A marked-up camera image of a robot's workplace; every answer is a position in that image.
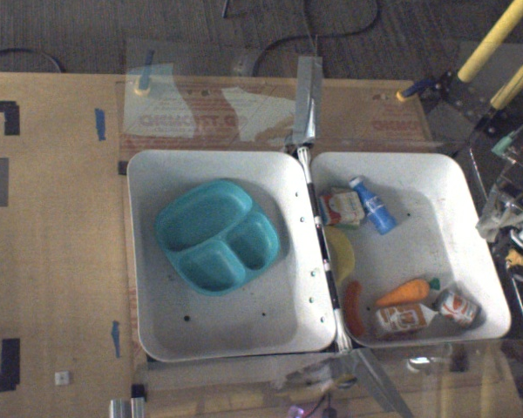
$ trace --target dark floor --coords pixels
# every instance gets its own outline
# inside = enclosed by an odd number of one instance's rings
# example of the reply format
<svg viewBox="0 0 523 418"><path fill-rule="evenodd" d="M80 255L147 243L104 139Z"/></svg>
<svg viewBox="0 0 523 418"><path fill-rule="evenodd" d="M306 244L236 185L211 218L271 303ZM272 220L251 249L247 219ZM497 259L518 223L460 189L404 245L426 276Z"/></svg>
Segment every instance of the dark floor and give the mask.
<svg viewBox="0 0 523 418"><path fill-rule="evenodd" d="M320 36L317 48L326 78L418 81L456 70L469 45L484 37L511 1L376 0L376 6L374 0L231 0L223 18L225 0L0 0L0 50L43 51L70 73L118 74L140 65L154 44L159 51L155 62L172 61L189 72L231 74L237 51L257 55L278 39L305 36L309 25L309 32ZM322 38L360 30L372 21L362 33ZM523 20L506 43L506 57L519 64ZM291 75L294 67L278 66L277 58L284 51L311 53L313 46L305 39L280 45L258 74ZM494 72L501 68L493 67ZM8 52L0 55L0 71L51 72L56 65L42 55ZM523 94L508 109L518 125ZM481 171L488 189L500 162L489 149L485 156ZM513 337L522 335L513 329Z"/></svg>

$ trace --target wire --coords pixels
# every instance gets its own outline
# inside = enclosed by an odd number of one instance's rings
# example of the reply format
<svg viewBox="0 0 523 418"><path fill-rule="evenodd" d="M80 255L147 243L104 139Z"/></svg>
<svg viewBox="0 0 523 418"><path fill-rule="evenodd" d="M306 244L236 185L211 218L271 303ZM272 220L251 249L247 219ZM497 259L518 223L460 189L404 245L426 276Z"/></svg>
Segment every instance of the wire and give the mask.
<svg viewBox="0 0 523 418"><path fill-rule="evenodd" d="M26 53L26 54L37 54L40 57L44 57L46 60L51 62L54 65L54 68L57 72L63 73L65 72L64 66L60 63L58 59L51 56L50 54L47 54L40 50L33 50L32 48L4 48L3 50L0 50L0 56L5 56L6 54L17 54L17 53Z"/></svg>
<svg viewBox="0 0 523 418"><path fill-rule="evenodd" d="M374 26L374 24L376 23L376 21L379 19L380 11L379 11L378 0L371 0L372 6L373 6L372 17L371 17L370 21L366 25L364 25L362 28L358 28L356 30L343 31L343 32L329 32L329 33L325 33L325 34L314 34L313 28L312 28L312 23L310 21L309 11L308 11L310 0L302 0L302 1L303 1L302 16L303 16L304 24L306 25L306 30L307 30L308 34L299 34L296 36L283 37L283 38L275 40L271 44L267 45L262 50L262 52L260 53L260 55L257 57L257 59L254 62L254 66L252 69L253 77L257 76L257 74L260 70L260 64L263 62L263 59L268 55L268 53L272 50L275 50L276 48L280 47L283 44L287 44L288 42L294 42L297 40L309 40L311 47L312 47L312 51L314 52L315 55L317 55L318 39L346 38L346 37L350 37L350 36L355 36L357 34L362 34L363 32L372 28Z"/></svg>
<svg viewBox="0 0 523 418"><path fill-rule="evenodd" d="M320 401L317 402L317 404L314 406L314 408L312 408L312 410L310 410L308 412L307 415L304 415L302 418L310 418L310 416L312 416L316 411L317 409L320 408L320 406L323 404L323 402L325 401L325 398L328 397L329 395L328 394L325 394L324 396L322 396L320 398Z"/></svg>

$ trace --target divided teal plate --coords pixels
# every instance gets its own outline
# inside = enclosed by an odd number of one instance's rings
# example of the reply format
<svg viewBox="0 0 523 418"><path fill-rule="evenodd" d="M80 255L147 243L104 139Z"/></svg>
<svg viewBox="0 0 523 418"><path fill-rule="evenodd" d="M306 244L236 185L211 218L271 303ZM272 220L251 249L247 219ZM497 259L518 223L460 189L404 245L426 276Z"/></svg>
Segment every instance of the divided teal plate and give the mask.
<svg viewBox="0 0 523 418"><path fill-rule="evenodd" d="M277 231L239 185L199 185L155 219L156 239L176 272L195 291L221 296L260 276L280 250Z"/></svg>

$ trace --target wooden surface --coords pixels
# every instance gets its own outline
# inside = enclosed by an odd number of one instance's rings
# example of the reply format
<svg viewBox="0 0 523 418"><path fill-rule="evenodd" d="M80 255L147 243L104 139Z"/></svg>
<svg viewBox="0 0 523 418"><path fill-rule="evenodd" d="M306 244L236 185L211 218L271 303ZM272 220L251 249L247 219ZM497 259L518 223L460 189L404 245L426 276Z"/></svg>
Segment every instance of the wooden surface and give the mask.
<svg viewBox="0 0 523 418"><path fill-rule="evenodd" d="M126 259L132 250L124 221L126 177L118 175L117 167L119 85L124 82L115 75L0 74L0 100L14 100L21 107L20 136L3 135L0 114L0 158L9 160L8 206L0 207L0 341L21 339L21 382L15 391L0 393L0 417L100 417L107 415L110 399L129 399L134 357L140 353L132 339L135 304L128 295L132 267ZM341 101L354 104L360 89L368 94L372 83L335 81L346 93L330 107L344 112ZM373 84L377 94L384 85L389 93L399 86L391 81ZM96 108L105 113L103 141L96 130ZM418 122L421 116L416 110ZM113 321L120 327L119 358L111 337ZM63 370L71 372L72 383L55 387L54 374ZM511 375L504 373L505 404L519 409ZM275 409L259 396L253 406L246 390L230 403L219 391L209 407L187 410L238 416L228 410L256 407L265 410L249 412L251 416L282 416L282 407ZM502 398L497 390L489 392L489 398ZM483 391L475 389L474 394L482 397ZM468 402L476 410L474 394L468 393ZM409 397L417 404L425 401L418 390ZM197 404L202 398L188 399ZM352 412L381 413L368 395L355 395L353 402L348 398ZM439 415L453 415L458 403L447 404L454 409L445 406ZM155 416L174 416L161 406ZM493 415L484 416L505 416L497 415L501 409L491 409Z"/></svg>

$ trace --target soda can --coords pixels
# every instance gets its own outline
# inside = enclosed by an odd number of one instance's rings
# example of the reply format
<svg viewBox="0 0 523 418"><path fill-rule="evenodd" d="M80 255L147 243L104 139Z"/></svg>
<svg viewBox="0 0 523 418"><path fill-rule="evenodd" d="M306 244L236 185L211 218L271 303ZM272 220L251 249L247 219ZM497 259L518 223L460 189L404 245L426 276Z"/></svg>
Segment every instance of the soda can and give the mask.
<svg viewBox="0 0 523 418"><path fill-rule="evenodd" d="M434 302L435 309L462 327L469 327L479 315L480 307L453 291L444 290Z"/></svg>

